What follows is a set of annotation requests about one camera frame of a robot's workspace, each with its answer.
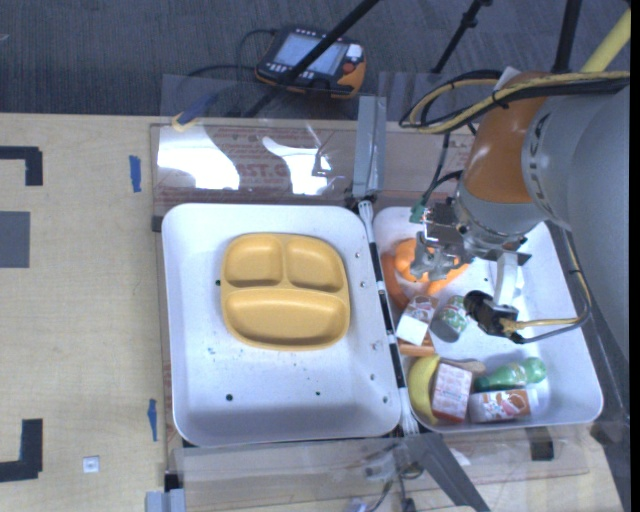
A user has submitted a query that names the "orange juice carton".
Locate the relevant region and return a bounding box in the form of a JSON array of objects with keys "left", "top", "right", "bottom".
[{"left": 430, "top": 362, "right": 474, "bottom": 424}]

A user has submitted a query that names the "black cylinder on white bracket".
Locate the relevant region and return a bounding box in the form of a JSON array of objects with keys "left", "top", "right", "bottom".
[{"left": 463, "top": 251, "right": 532, "bottom": 344}]

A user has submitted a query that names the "white and orange carton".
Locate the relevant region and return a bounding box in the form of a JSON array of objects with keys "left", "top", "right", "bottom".
[{"left": 395, "top": 294, "right": 441, "bottom": 347}]

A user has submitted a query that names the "yellow divided plate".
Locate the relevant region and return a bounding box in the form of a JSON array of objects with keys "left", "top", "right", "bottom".
[{"left": 219, "top": 232, "right": 352, "bottom": 352}]

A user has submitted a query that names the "thin black and white rod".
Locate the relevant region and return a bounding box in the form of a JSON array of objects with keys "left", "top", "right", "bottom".
[{"left": 357, "top": 199, "right": 419, "bottom": 437}]

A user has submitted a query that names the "white plastic tray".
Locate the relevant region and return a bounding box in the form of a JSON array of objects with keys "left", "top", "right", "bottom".
[
  {"left": 372, "top": 205, "right": 605, "bottom": 435},
  {"left": 160, "top": 202, "right": 404, "bottom": 448}
]

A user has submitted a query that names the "tan bread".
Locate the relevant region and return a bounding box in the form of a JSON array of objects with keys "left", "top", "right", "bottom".
[{"left": 441, "top": 358, "right": 487, "bottom": 377}]

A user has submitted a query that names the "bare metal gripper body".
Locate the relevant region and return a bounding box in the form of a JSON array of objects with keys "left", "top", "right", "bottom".
[{"left": 422, "top": 199, "right": 529, "bottom": 263}]

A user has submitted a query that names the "small green can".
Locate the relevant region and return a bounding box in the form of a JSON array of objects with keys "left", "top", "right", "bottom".
[{"left": 430, "top": 294, "right": 470, "bottom": 344}]

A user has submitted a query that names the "orange bowl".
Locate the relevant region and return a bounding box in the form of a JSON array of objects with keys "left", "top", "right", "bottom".
[{"left": 392, "top": 238, "right": 472, "bottom": 297}]

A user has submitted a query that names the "yellow banana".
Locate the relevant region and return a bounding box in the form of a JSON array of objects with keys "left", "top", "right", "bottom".
[{"left": 406, "top": 354, "right": 442, "bottom": 427}]

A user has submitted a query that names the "green bottle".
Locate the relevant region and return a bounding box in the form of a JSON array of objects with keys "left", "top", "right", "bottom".
[{"left": 473, "top": 356, "right": 548, "bottom": 393}]

